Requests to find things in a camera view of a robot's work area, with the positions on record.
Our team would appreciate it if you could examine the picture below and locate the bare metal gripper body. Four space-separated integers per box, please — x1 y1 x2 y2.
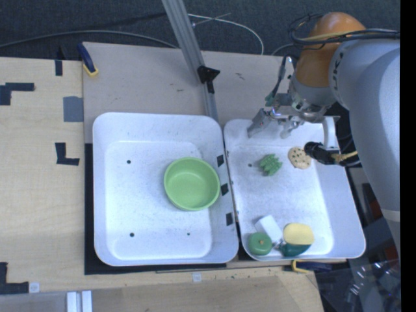
270 92 328 125

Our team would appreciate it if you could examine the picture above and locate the beige toy biscuit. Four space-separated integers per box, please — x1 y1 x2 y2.
287 146 312 170

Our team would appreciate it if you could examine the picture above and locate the white plastic tray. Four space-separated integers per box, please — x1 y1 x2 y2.
92 111 240 267
223 118 367 262

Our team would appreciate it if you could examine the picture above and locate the green bowl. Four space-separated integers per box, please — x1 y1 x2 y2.
163 157 221 212

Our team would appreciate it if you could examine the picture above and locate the white rectangular block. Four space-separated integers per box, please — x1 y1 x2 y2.
254 214 283 244

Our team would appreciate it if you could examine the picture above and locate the yellow oval toy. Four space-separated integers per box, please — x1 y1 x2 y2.
282 222 315 246

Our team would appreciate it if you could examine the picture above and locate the green toy doughnut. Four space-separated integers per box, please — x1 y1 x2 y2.
248 232 273 257

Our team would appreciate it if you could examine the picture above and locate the teal curved toy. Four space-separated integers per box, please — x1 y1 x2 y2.
278 242 313 257

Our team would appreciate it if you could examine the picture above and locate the black cylinder on white bracket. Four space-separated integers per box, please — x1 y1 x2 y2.
304 115 341 166

